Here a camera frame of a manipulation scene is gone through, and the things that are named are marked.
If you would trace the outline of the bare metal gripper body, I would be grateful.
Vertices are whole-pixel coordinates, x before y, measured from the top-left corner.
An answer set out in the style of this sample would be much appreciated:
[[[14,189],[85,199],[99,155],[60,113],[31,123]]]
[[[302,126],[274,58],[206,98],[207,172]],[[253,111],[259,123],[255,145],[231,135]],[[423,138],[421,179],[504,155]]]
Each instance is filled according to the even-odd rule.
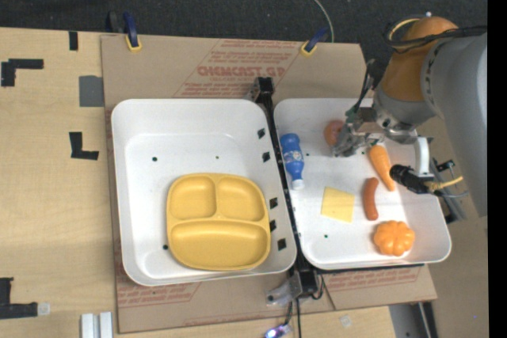
[[[380,143],[385,139],[410,144],[417,138],[414,125],[400,122],[382,108],[350,108],[348,126],[354,135],[369,133],[368,144]]]

